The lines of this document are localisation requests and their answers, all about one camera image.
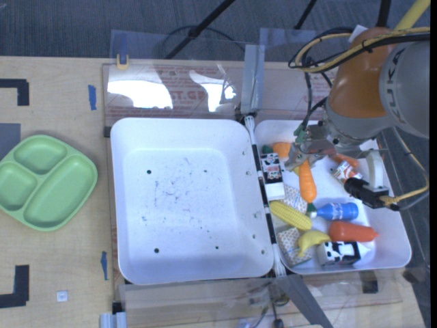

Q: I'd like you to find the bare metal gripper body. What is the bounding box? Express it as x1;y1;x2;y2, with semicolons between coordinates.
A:
296;124;339;159

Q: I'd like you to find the cow print carton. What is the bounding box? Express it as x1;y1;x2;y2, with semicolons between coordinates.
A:
315;240;372;267
259;152;286;202

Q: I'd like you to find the orange and white carton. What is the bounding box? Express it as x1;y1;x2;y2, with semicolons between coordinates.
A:
330;160;364;186

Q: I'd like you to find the orange checked packet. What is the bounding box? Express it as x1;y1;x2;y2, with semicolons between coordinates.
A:
281;184;309;215
275;227;314;268

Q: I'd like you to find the blue bottle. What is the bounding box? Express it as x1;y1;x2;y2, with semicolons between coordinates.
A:
306;202;360;222

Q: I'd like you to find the yellow corn cob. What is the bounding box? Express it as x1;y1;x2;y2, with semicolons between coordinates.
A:
268;200;313;232

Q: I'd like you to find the brown cardboard board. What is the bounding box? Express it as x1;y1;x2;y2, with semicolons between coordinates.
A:
102;61;404;305

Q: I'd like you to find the yellow banana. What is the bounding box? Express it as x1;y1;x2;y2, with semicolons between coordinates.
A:
296;230;333;257

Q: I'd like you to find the orange sausage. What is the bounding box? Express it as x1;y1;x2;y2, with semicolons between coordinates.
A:
328;220;380;243

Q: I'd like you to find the white plastic tray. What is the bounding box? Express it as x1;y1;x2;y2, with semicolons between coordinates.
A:
109;116;275;286
253;119;412;275

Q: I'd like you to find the green divided plate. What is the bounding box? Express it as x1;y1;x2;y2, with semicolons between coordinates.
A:
0;134;99;233

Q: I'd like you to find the black cylinder on white bracket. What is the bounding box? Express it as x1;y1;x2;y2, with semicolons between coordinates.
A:
343;150;391;209

